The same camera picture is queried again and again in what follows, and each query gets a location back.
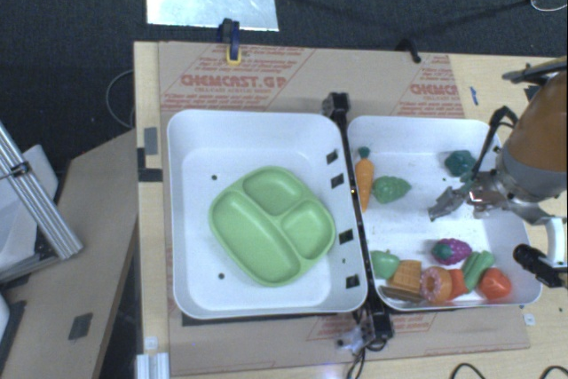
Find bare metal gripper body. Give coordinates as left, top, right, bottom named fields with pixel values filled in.
left=461, top=170, right=518, bottom=220

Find white plastic tray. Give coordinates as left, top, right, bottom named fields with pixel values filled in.
left=166, top=108, right=370, bottom=320
left=346, top=114, right=544, bottom=312

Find dark green broccoli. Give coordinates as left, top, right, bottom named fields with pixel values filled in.
left=444, top=149, right=478, bottom=179

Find purple grapes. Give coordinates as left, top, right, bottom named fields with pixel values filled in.
left=430, top=237, right=473, bottom=267

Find green pea pod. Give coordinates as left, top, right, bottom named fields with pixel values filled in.
left=461, top=249, right=496, bottom=292

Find orange waffle biscuit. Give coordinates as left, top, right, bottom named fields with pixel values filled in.
left=389, top=259, right=423, bottom=295

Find pink frosted doughnut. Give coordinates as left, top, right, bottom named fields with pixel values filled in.
left=419, top=265, right=454, bottom=305

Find orange toy food piece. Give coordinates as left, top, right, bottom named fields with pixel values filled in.
left=447, top=268, right=470, bottom=301

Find green apple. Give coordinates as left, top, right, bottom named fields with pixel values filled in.
left=370, top=249, right=402, bottom=281

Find orange carrot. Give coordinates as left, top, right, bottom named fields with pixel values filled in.
left=354, top=146, right=375, bottom=214

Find thin black rod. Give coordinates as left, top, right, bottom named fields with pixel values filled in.
left=335, top=110, right=382, bottom=319

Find brown flat toy slice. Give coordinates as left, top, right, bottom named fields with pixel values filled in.
left=380, top=284, right=423, bottom=304

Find red orange tomato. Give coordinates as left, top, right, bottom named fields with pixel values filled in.
left=477, top=267, right=513, bottom=301

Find green divided plate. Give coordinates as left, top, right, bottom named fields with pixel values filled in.
left=208, top=165, right=337, bottom=288

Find brown cardboard board red print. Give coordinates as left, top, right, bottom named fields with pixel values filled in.
left=157, top=40, right=532, bottom=376

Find black cylinder on white bracket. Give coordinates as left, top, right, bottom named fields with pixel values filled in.
left=513, top=215, right=568, bottom=289

